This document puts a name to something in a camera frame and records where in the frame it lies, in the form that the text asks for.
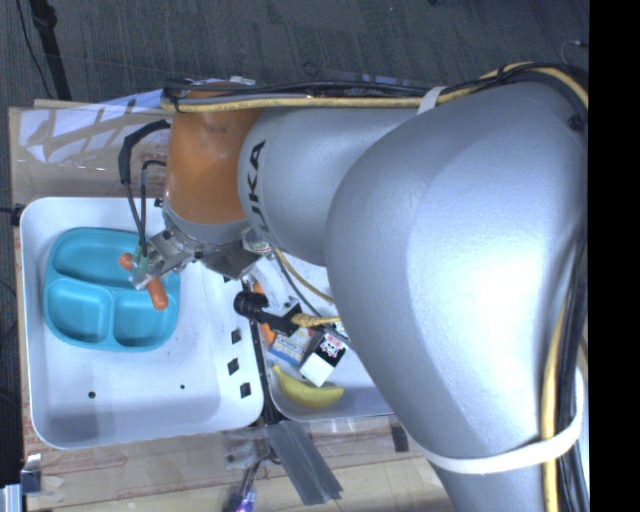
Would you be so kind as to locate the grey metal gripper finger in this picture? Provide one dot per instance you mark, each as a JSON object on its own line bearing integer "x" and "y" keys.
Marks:
{"x": 141, "y": 280}
{"x": 165, "y": 266}

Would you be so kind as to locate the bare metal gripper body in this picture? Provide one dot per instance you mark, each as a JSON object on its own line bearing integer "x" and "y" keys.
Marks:
{"x": 172, "y": 245}

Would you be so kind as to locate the orange toy sausage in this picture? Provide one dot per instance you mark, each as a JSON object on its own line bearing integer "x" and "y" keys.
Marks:
{"x": 159, "y": 296}

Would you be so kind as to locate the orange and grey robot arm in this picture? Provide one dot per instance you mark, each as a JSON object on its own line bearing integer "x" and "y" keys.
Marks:
{"x": 450, "y": 250}

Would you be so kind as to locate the blue divided plate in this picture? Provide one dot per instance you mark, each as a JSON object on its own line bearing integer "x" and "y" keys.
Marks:
{"x": 80, "y": 310}

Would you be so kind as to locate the orange carrot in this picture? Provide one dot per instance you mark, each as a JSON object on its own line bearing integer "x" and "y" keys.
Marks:
{"x": 268, "y": 331}

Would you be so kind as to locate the blue and yellow packet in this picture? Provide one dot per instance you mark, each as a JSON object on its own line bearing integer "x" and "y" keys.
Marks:
{"x": 290, "y": 347}

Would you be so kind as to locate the white carton with black print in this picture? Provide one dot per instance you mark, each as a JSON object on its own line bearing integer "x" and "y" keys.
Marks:
{"x": 317, "y": 370}

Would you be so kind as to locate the yellow banana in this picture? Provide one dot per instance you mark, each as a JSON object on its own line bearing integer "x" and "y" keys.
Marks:
{"x": 307, "y": 395}

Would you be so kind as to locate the black cylinder on white bracket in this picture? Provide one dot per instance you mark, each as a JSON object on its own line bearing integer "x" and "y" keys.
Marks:
{"x": 250, "y": 302}

